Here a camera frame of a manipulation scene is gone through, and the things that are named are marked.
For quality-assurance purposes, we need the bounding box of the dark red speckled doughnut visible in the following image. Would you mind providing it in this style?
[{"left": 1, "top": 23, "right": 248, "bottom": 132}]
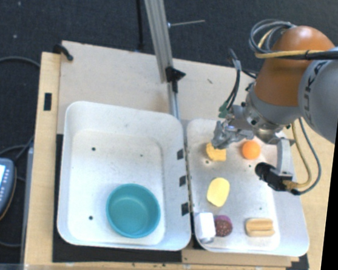
[{"left": 212, "top": 214, "right": 235, "bottom": 239}]

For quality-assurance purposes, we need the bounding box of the tan toy bread bun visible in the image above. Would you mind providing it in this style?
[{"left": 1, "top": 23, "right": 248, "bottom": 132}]
[{"left": 243, "top": 215, "right": 278, "bottom": 240}]

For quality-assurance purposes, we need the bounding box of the black cylinder on white bracket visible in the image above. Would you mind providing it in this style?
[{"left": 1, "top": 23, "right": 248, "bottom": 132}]
[{"left": 252, "top": 135, "right": 299, "bottom": 194}]

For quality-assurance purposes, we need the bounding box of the pale wood board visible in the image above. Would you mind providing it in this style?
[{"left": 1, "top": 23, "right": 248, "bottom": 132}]
[{"left": 36, "top": 40, "right": 323, "bottom": 270}]

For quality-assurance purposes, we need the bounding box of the orange ball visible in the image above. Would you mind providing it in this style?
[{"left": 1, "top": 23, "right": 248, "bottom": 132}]
[{"left": 240, "top": 139, "right": 263, "bottom": 161}]

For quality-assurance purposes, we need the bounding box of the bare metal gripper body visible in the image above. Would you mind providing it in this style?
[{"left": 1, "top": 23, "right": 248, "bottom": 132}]
[{"left": 221, "top": 102, "right": 286, "bottom": 145}]

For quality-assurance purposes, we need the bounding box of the teal bowl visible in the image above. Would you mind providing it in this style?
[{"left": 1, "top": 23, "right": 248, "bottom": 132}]
[{"left": 102, "top": 180, "right": 165, "bottom": 242}]

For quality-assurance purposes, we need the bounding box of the white can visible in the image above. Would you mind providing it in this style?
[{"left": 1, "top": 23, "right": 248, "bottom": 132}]
[{"left": 191, "top": 211, "right": 219, "bottom": 246}]

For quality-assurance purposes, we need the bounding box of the white plastic tray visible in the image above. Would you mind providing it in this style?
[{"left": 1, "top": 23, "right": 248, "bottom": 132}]
[
  {"left": 49, "top": 99, "right": 207, "bottom": 260},
  {"left": 171, "top": 116, "right": 325, "bottom": 265}
]

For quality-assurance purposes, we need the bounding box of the yellow toy biscuit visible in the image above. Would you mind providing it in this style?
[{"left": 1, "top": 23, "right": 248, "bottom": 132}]
[{"left": 204, "top": 141, "right": 229, "bottom": 164}]

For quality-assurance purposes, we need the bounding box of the pale yellow oval chip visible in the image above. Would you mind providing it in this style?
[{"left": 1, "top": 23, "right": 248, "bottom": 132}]
[{"left": 204, "top": 175, "right": 232, "bottom": 209}]

